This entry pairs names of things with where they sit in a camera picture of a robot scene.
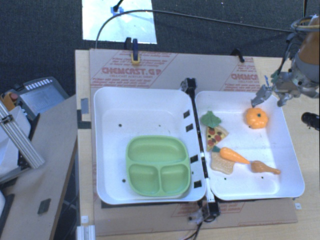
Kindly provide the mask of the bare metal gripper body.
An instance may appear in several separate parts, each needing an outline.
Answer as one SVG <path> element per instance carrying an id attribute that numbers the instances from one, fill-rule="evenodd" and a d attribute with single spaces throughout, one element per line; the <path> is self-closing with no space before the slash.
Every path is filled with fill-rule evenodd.
<path id="1" fill-rule="evenodd" d="M 320 93 L 317 91 L 320 85 L 318 73 L 301 72 L 300 70 L 276 71 L 271 75 L 273 91 L 284 98 L 298 98 L 305 95 L 311 99 L 318 99 Z"/>

